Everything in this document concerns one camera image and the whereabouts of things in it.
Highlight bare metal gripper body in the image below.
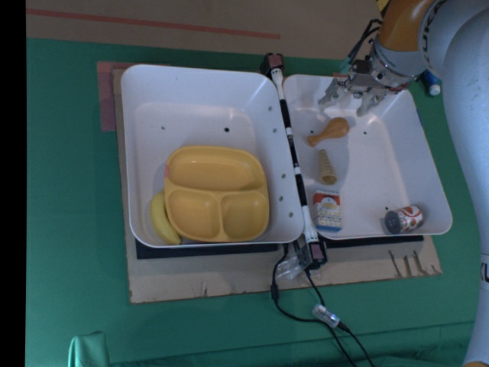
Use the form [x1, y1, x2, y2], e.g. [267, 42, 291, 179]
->
[335, 57, 413, 99]

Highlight yellow divided plate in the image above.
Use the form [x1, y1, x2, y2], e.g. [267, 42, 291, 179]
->
[164, 145, 271, 243]

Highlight brown cardboard board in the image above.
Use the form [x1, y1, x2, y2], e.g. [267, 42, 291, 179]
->
[97, 60, 444, 304]

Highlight yellow banana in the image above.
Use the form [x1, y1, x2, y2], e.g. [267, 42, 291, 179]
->
[149, 190, 183, 246]

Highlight white plastic tray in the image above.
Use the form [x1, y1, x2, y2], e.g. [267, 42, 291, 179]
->
[120, 63, 306, 248]
[283, 73, 454, 241]

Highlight brown toy chicken drumstick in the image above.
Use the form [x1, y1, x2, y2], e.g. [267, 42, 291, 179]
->
[306, 116, 351, 148]

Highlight thin black and white rod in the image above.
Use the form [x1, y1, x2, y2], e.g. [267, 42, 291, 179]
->
[270, 68, 320, 246]

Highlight blue and white bottle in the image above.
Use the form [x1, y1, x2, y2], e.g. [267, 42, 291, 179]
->
[421, 69, 442, 97]

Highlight black block with wires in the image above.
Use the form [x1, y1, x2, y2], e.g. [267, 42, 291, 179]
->
[260, 52, 286, 77]
[297, 240, 329, 271]

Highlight small red and white can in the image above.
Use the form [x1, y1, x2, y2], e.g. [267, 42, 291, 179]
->
[383, 203, 425, 235]

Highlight white red and blue carton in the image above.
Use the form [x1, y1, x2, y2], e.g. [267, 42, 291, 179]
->
[313, 189, 343, 234]

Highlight tan toy ice cream cone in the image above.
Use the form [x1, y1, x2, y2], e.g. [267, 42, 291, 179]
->
[317, 148, 338, 186]

